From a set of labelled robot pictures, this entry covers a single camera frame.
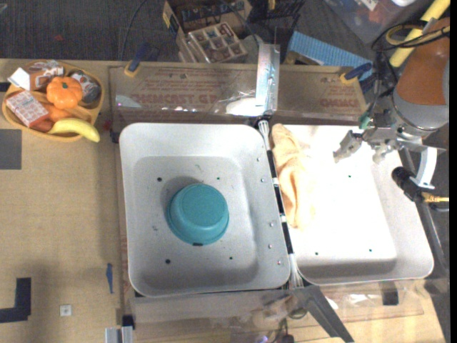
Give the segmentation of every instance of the yellow banana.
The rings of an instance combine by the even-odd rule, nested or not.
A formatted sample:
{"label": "yellow banana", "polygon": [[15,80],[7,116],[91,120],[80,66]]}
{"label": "yellow banana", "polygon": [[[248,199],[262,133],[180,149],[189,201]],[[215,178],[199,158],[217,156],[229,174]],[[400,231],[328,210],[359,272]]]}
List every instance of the yellow banana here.
{"label": "yellow banana", "polygon": [[52,128],[47,132],[48,134],[80,134],[83,137],[93,141],[100,141],[100,134],[97,129],[87,121],[80,118],[65,118],[57,121]]}

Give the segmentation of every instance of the table surface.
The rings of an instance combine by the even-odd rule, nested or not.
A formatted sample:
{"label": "table surface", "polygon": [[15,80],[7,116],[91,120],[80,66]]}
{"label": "table surface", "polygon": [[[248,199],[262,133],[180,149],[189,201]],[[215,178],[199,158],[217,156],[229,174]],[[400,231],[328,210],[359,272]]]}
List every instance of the table surface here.
{"label": "table surface", "polygon": [[[27,60],[0,59],[0,82]],[[117,61],[68,61],[97,75],[109,88]],[[121,277],[116,151],[104,124],[111,118],[106,94],[96,126],[98,144],[85,139],[61,143],[22,133],[20,170],[0,170],[0,307],[14,305],[16,278],[31,277],[27,322],[0,324],[0,342],[102,342],[104,330],[121,322]],[[0,116],[0,130],[13,129]],[[106,281],[113,265],[114,293]],[[356,342],[444,342],[435,310],[422,283],[414,286],[423,314],[345,323]],[[59,306],[72,305],[60,317]],[[167,342],[229,342],[226,332],[205,337],[178,334]],[[297,342],[341,342],[320,327],[291,329]],[[157,342],[141,336],[136,342]]]}

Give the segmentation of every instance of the peach cloth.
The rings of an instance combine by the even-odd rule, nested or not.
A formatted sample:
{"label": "peach cloth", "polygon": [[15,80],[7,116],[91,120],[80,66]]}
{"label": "peach cloth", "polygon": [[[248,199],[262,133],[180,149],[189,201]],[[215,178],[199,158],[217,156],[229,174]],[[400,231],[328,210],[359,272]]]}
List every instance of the peach cloth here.
{"label": "peach cloth", "polygon": [[283,124],[273,125],[271,139],[287,222],[303,231],[316,213],[312,202],[316,175],[307,154],[309,146],[301,144]]}

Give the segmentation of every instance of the yellow bar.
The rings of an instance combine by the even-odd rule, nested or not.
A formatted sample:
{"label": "yellow bar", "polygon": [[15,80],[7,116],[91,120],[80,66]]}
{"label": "yellow bar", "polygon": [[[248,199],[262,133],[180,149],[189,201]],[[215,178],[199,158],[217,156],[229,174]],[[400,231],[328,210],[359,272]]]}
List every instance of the yellow bar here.
{"label": "yellow bar", "polygon": [[[443,13],[450,5],[451,0],[435,0],[421,17],[421,20],[430,21],[432,18],[439,19],[439,17],[443,15]],[[405,41],[415,39],[420,35],[422,35],[422,31],[420,29],[412,29],[411,32],[409,32],[408,36],[405,38]],[[397,49],[390,59],[391,65],[393,67],[400,67],[413,50],[414,48]]]}

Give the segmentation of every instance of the blue plastic bowl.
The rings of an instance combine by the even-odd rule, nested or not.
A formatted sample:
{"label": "blue plastic bowl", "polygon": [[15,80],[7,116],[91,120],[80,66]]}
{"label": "blue plastic bowl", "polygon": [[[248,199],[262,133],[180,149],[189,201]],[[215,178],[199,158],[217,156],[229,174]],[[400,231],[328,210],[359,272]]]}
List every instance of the blue plastic bowl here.
{"label": "blue plastic bowl", "polygon": [[224,196],[206,184],[191,184],[169,202],[166,221],[183,242],[207,245],[218,241],[229,225],[229,208]]}

